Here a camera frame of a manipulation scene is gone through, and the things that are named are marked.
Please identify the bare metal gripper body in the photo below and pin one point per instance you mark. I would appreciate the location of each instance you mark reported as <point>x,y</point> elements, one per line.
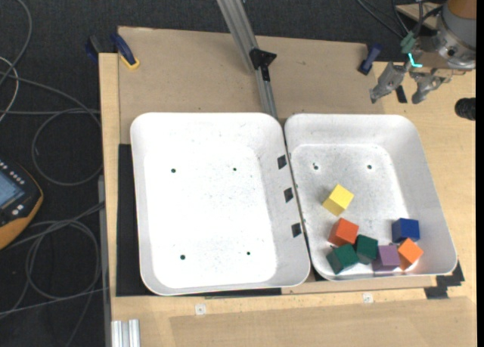
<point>452,52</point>

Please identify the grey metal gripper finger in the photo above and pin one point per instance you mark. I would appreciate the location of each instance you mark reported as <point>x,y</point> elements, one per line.
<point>387,79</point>
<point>427,84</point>

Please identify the white plastic tray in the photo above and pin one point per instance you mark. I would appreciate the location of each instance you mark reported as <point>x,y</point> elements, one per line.
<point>211,205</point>
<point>359,171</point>

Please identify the yellow cube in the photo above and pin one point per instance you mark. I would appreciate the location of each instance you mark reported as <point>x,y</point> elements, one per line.
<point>338,200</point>

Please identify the blue cube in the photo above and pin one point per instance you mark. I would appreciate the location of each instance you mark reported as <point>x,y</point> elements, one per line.
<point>405,230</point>

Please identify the red-orange cube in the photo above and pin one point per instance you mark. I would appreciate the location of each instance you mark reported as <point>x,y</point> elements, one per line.
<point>343,232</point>

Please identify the orange cube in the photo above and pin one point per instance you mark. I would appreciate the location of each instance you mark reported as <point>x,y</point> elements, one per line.
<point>409,253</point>

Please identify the dark green cube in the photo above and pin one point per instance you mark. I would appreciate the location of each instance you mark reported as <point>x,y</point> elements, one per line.
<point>342,258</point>
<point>367,248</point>

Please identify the purple cube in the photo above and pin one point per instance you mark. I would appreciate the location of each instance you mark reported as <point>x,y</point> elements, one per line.
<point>387,258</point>

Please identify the brown cardboard board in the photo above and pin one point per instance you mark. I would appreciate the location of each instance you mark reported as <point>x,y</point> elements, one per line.
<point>189,81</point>

